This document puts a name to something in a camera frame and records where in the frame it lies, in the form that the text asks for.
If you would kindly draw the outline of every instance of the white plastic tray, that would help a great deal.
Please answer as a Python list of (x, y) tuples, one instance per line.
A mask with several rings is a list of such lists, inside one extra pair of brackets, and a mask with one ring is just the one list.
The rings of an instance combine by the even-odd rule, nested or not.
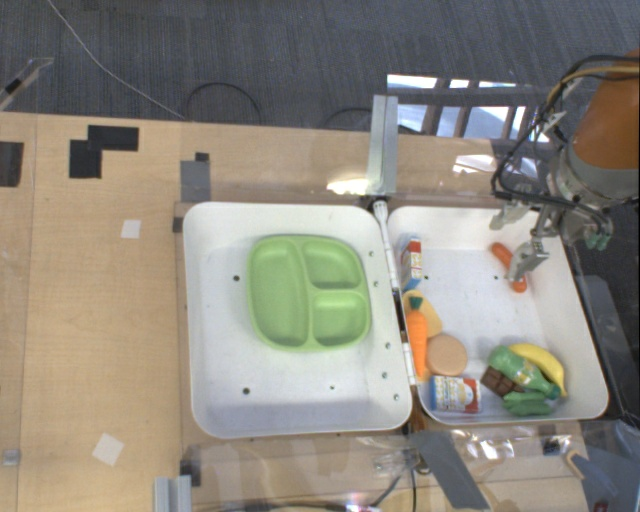
[(429, 406), (428, 383), (420, 385), (425, 410), (448, 425), (588, 419), (600, 416), (608, 393), (560, 240), (545, 239), (551, 257), (527, 276), (525, 293), (514, 292), (505, 268), (490, 251), (493, 242), (515, 250), (530, 238), (535, 214), (501, 231), (489, 230), (496, 212), (486, 209), (403, 207), (389, 219), (394, 244), (408, 234), (422, 240), (428, 280), (419, 290), (433, 304), (443, 330), (464, 343), (469, 363), (464, 376), (480, 380), (491, 350), (499, 344), (530, 342), (551, 350), (563, 363), (569, 396), (549, 416), (518, 418), (481, 386), (480, 414), (439, 412)]
[[(202, 203), (188, 212), (183, 232), (191, 402), (205, 432), (239, 438), (387, 430), (406, 421), (411, 395), (372, 215), (348, 206)], [(356, 251), (372, 313), (361, 342), (295, 353), (258, 339), (247, 309), (247, 256), (256, 241), (277, 234), (329, 236)]]

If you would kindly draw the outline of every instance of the white paper square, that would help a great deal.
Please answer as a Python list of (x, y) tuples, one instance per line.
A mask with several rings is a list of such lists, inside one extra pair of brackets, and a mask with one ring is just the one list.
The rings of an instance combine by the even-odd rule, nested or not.
[(125, 220), (122, 224), (120, 238), (140, 238), (141, 220)]
[(105, 433), (102, 434), (92, 455), (109, 466), (115, 466), (118, 457), (120, 457), (120, 452), (122, 452), (122, 448), (124, 448), (122, 441), (118, 441), (115, 437)]

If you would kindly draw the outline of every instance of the yellow cable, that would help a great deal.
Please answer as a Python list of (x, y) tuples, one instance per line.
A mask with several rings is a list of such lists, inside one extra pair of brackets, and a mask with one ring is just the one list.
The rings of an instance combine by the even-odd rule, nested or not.
[(581, 69), (580, 71), (571, 73), (570, 75), (563, 77), (562, 80), (560, 80), (553, 87), (553, 89), (551, 89), (551, 92), (547, 96), (547, 105), (551, 102), (551, 99), (557, 94), (557, 92), (562, 88), (564, 84), (566, 84), (567, 82), (571, 82), (571, 80), (575, 80), (576, 78), (580, 78), (581, 76), (593, 75), (595, 73), (622, 73), (625, 75), (640, 76), (640, 67), (638, 66), (599, 66), (595, 68)]

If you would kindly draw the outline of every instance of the green bottle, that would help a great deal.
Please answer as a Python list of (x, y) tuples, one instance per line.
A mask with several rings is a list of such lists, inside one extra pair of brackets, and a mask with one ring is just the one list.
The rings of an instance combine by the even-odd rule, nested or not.
[(535, 364), (514, 354), (507, 347), (499, 346), (493, 349), (489, 356), (489, 366), (502, 372), (516, 384), (540, 391), (551, 400), (560, 396), (560, 388), (545, 379)]

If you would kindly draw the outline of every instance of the white cable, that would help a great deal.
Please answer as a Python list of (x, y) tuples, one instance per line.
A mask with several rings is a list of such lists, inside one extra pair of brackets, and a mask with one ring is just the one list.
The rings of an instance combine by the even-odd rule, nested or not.
[(62, 20), (62, 22), (67, 26), (67, 28), (69, 29), (69, 31), (71, 32), (71, 34), (73, 35), (73, 37), (75, 37), (76, 41), (78, 41), (78, 43), (80, 44), (80, 46), (82, 47), (82, 49), (87, 52), (87, 55), (91, 58), (91, 60), (96, 64), (96, 66), (98, 66), (102, 71), (104, 71), (107, 75), (109, 75), (111, 78), (113, 78), (114, 80), (116, 80), (117, 82), (121, 83), (122, 85), (124, 85), (125, 87), (131, 89), (133, 92), (139, 94), (140, 96), (142, 96), (143, 98), (145, 98), (146, 100), (150, 101), (151, 103), (153, 103), (154, 105), (157, 105), (158, 107), (160, 107), (161, 109), (169, 112), (171, 115), (176, 116), (178, 119), (182, 119), (184, 120), (184, 116), (182, 116), (181, 114), (179, 114), (178, 112), (176, 112), (175, 110), (170, 109), (169, 107), (163, 105), (162, 103), (160, 103), (157, 100), (154, 100), (151, 96), (149, 96), (148, 94), (142, 92), (140, 89), (138, 89), (137, 87), (134, 87), (133, 85), (125, 82), (122, 78), (120, 78), (119, 76), (115, 75), (114, 73), (112, 73), (110, 70), (108, 70), (105, 66), (102, 65), (102, 63), (95, 57), (95, 55), (93, 55), (93, 53), (91, 53), (91, 50), (89, 50), (89, 48), (87, 48), (87, 45), (84, 44), (84, 42), (82, 41), (82, 39), (80, 39), (80, 36), (78, 35), (78, 33), (74, 30), (74, 28), (71, 26), (71, 24), (67, 21), (67, 19), (62, 15), (62, 13), (58, 10), (58, 8), (53, 4), (52, 0), (47, 0), (47, 3), (51, 6), (51, 8), (53, 9), (53, 12), (55, 12), (58, 17)]

